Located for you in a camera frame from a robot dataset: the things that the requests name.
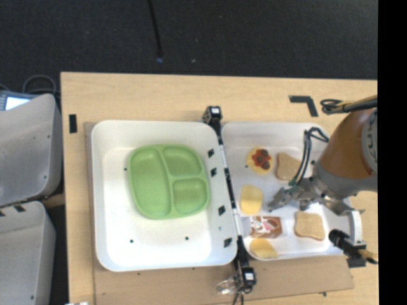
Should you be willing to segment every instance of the food item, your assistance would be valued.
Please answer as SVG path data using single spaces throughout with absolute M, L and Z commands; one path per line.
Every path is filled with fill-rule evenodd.
M 297 211 L 295 213 L 294 232 L 299 237 L 311 237 L 322 241 L 325 238 L 322 217 L 317 213 Z
M 263 203 L 263 192 L 255 186 L 246 184 L 240 194 L 240 209 L 246 215 L 256 214 Z
M 273 158 L 264 148 L 252 149 L 247 154 L 246 163 L 260 175 L 264 175 L 273 169 Z
M 251 232 L 252 237 L 276 238 L 282 233 L 280 217 L 252 216 Z
M 270 259 L 278 257 L 278 253 L 272 245 L 264 238 L 255 238 L 250 244 L 250 251 L 262 259 Z
M 277 169 L 275 175 L 280 180 L 291 180 L 300 168 L 301 162 L 285 152 L 277 155 Z

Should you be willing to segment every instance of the white container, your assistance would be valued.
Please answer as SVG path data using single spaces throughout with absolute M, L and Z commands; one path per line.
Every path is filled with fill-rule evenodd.
M 222 130 L 224 150 L 233 192 L 238 207 L 238 213 L 243 226 L 244 245 L 251 256 L 250 243 L 253 240 L 249 236 L 250 217 L 240 210 L 240 193 L 244 185 L 251 184 L 261 189 L 264 195 L 263 206 L 257 215 L 280 217 L 282 224 L 282 234 L 278 238 L 270 238 L 269 242 L 279 254 L 279 257 L 268 259 L 269 261 L 293 259 L 314 255 L 334 255 L 342 254 L 343 251 L 335 247 L 328 238 L 328 233 L 336 228 L 341 231 L 349 231 L 349 220 L 347 216 L 337 216 L 325 206 L 318 203 L 310 205 L 307 212 L 319 214 L 326 232 L 326 237 L 322 241 L 312 238 L 301 238 L 295 235 L 295 213 L 299 210 L 298 202 L 291 201 L 286 206 L 276 209 L 273 212 L 267 211 L 267 204 L 273 200 L 273 196 L 281 187 L 288 187 L 288 181 L 280 180 L 275 175 L 277 167 L 278 153 L 287 153 L 290 156 L 301 160 L 303 154 L 304 131 L 311 127 L 317 127 L 324 132 L 323 128 L 314 123 L 253 123 L 234 122 L 224 125 Z M 325 142 L 312 139 L 312 151 L 310 161 L 318 160 L 326 146 Z M 265 148 L 272 156 L 273 170 L 266 175 L 258 175 L 251 168 L 246 166 L 246 156 L 255 147 Z M 308 166 L 305 177 L 312 174 L 312 167 Z
M 336 216 L 324 206 L 313 204 L 309 212 L 321 215 L 326 237 L 323 241 L 297 237 L 294 233 L 294 214 L 299 210 L 297 201 L 271 214 L 265 210 L 273 195 L 288 182 L 278 180 L 274 171 L 264 176 L 255 174 L 245 163 L 247 153 L 254 147 L 266 148 L 274 159 L 281 151 L 301 159 L 303 133 L 312 126 L 316 125 L 227 123 L 223 126 L 224 148 L 221 149 L 215 131 L 199 122 L 112 120 L 97 123 L 87 135 L 99 262 L 111 271 L 222 265 L 235 258 L 238 234 L 243 235 L 245 248 L 250 253 L 249 217 L 239 209 L 244 184 L 257 186 L 265 195 L 263 210 L 258 215 L 277 216 L 282 221 L 282 235 L 271 241 L 279 253 L 277 260 L 342 254 L 329 241 L 328 233 L 334 228 L 349 232 L 348 217 Z M 184 144 L 200 155 L 211 191 L 209 206 L 204 211 L 164 220 L 148 219 L 139 213 L 124 169 L 134 149 L 155 144 Z M 311 159 L 317 160 L 324 148 L 325 143 L 313 139 Z M 209 157 L 211 149 L 215 153 Z M 238 207 L 236 215 L 233 215 L 226 185 L 223 170 L 226 165 Z M 217 168 L 217 175 L 211 177 L 213 168 Z M 219 215 L 220 207 L 226 210 L 222 215 Z
M 62 122 L 50 94 L 0 112 L 0 304 L 48 304 L 55 228 L 41 202 L 61 179 Z M 21 212 L 14 207 L 20 202 Z
M 50 301 L 55 229 L 42 203 L 2 208 L 0 303 L 46 305 Z
M 103 121 L 90 134 L 95 248 L 111 271 L 215 266 L 237 253 L 224 166 L 214 130 L 203 123 Z M 184 144 L 201 157 L 208 207 L 189 217 L 154 220 L 136 208 L 125 168 L 130 153 L 153 144 Z M 213 149 L 213 156 L 208 151 Z M 210 171 L 216 168 L 216 175 Z
M 54 96 L 0 112 L 0 205 L 51 194 L 61 170 L 62 121 Z

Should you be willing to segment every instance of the black floor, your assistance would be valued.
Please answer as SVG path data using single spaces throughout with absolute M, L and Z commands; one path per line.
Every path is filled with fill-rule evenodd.
M 378 0 L 0 0 L 0 84 L 16 92 L 37 74 L 58 86 L 61 71 L 377 79 L 377 67 Z M 63 207 L 50 215 L 63 304 Z

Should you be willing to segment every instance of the cheese slice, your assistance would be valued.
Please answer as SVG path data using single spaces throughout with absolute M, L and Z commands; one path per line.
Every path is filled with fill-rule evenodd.
M 255 186 L 246 184 L 240 194 L 240 209 L 246 215 L 258 213 L 263 204 L 263 192 Z
M 270 259 L 278 257 L 278 253 L 272 245 L 264 238 L 255 238 L 250 243 L 250 251 L 262 259 Z

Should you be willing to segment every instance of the table surface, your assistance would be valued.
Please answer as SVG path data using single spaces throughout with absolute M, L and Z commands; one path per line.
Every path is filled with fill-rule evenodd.
M 322 99 L 358 100 L 377 94 L 376 81 L 78 72 L 63 72 L 61 87 L 69 300 L 90 304 L 95 302 L 95 261 L 83 123 L 105 119 L 198 121 L 208 105 L 220 105 L 224 122 L 313 122 L 332 134 L 345 115 L 323 114 L 319 107 Z M 306 104 L 290 103 L 290 95 L 310 96 L 319 116 L 312 117 Z M 76 134 L 71 133 L 73 114 L 78 124 Z M 377 194 L 359 193 L 352 204 L 366 209 L 362 214 L 364 241 L 377 253 Z M 245 303 L 378 304 L 378 266 L 368 264 L 351 269 L 350 274 L 355 288 L 328 292 L 325 297 L 309 294 Z

